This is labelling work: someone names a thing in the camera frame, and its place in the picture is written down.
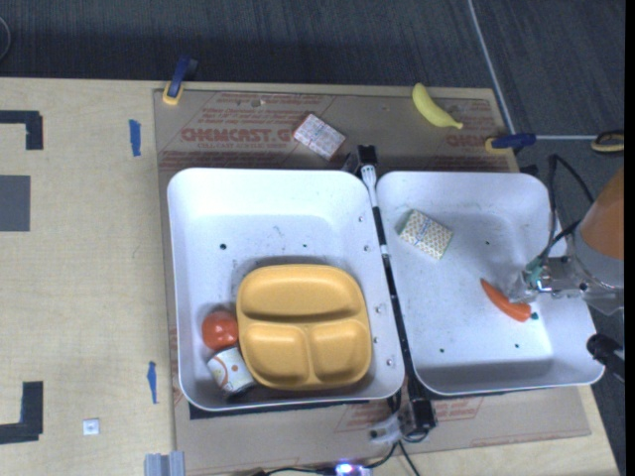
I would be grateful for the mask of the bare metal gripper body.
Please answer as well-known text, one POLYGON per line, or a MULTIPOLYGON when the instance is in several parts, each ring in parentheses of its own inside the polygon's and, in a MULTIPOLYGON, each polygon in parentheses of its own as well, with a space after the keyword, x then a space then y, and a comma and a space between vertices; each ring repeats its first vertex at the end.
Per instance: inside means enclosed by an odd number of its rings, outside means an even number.
POLYGON ((571 256, 549 258, 541 273, 541 292, 555 298, 583 298, 598 292, 598 285, 588 277, 571 256))

